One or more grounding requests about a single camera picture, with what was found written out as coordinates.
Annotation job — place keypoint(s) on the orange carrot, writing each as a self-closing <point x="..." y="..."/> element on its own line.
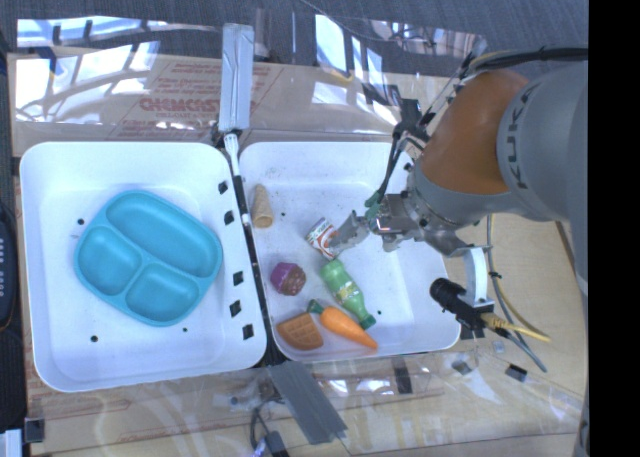
<point x="345" y="326"/>

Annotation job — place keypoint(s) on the white plastic tray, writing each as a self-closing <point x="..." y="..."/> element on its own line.
<point x="60" y="185"/>
<point x="310" y="170"/>

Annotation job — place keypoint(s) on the green plastic bottle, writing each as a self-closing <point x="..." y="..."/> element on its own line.
<point x="345" y="290"/>

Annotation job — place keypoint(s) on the red and white can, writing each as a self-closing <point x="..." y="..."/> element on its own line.
<point x="320" y="237"/>

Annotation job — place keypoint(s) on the black cylinder on white bracket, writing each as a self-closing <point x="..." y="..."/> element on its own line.
<point x="470" y="307"/>

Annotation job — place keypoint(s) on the thin black and white rod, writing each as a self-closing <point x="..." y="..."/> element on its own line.
<point x="248" y="240"/>

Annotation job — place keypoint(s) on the blue divided plate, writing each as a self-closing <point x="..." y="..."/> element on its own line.
<point x="150" y="255"/>

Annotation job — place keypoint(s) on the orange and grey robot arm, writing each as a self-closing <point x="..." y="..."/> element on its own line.
<point x="540" y="145"/>

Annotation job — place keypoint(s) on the tan ice cream cone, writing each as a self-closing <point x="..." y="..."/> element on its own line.
<point x="262" y="207"/>

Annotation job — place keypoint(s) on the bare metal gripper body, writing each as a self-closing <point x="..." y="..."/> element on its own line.
<point x="400" y="217"/>

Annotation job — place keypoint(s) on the purple and brown cupcake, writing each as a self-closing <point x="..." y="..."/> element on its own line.
<point x="289" y="279"/>

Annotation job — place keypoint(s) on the orange waffle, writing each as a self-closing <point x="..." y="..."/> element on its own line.
<point x="301" y="332"/>

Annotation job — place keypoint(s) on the brown cardboard board red print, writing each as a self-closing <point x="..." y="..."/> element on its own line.
<point x="300" y="105"/>

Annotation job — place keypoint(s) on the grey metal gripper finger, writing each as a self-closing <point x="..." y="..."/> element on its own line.
<point x="357" y="224"/>
<point x="350" y="241"/>

